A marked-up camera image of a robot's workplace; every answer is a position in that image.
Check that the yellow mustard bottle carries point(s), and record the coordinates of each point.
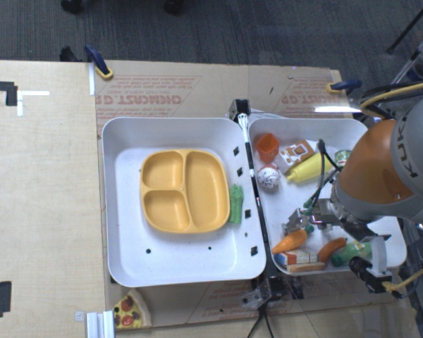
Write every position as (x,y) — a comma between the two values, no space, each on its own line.
(308,169)

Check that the orange cup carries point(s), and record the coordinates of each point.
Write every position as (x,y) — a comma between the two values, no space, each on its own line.
(267,147)

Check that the green bottle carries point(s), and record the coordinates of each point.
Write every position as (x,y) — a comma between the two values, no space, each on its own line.
(350,253)

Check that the yellow pizza slice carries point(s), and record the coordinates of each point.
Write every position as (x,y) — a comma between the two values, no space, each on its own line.
(130,312)

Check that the brown and white carton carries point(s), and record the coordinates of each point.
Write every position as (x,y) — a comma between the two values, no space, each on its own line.
(296,152)

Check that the orange sausage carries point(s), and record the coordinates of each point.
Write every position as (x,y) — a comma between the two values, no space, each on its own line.
(331,248)

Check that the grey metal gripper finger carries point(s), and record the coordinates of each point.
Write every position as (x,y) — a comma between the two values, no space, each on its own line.
(292,227)
(298,215)

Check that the orange and white carton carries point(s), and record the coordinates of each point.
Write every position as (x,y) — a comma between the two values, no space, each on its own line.
(298,256)

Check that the brown cardboard board red print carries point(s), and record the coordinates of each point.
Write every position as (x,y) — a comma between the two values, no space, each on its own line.
(197,90)

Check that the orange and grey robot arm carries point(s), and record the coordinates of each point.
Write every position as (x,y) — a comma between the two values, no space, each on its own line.
(373,164)

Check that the green asparagus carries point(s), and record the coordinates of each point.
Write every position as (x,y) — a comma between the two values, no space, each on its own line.
(236,203)

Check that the thin black and white rod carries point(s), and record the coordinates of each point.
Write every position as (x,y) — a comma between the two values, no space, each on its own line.
(248,150)

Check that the orange divided plate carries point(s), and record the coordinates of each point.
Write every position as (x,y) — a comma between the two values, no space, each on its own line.
(204,188)

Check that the white plastic tray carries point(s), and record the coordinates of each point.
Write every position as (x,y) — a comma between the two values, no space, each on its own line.
(127,224)
(289,203)

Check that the orange carrot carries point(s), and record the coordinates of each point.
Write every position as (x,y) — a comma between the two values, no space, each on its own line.
(290,241)

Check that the green and white can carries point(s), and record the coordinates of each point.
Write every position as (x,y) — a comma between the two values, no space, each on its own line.
(342,157)

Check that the black cylinder on white bracket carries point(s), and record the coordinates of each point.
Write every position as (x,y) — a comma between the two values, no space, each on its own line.
(377,255)

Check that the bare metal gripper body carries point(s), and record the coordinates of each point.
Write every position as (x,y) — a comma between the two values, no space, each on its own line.
(326,215)

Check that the white sprinkled cupcake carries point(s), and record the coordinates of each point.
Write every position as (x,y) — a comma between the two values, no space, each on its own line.
(268,177)

